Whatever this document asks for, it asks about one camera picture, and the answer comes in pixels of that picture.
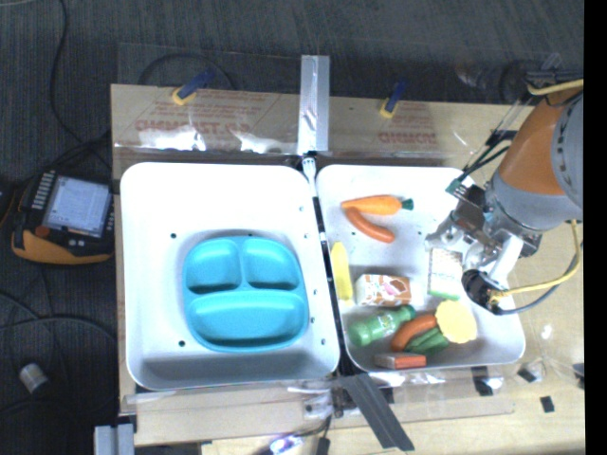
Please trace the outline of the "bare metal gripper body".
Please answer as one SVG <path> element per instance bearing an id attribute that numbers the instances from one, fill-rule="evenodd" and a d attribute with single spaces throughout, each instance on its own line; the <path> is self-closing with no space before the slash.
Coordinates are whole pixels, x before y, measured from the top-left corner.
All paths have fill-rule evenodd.
<path id="1" fill-rule="evenodd" d="M 497 257 L 507 246 L 519 247 L 521 255 L 526 229 L 504 211 L 492 187 L 452 185 L 449 192 L 458 199 L 450 219 L 481 257 Z"/>

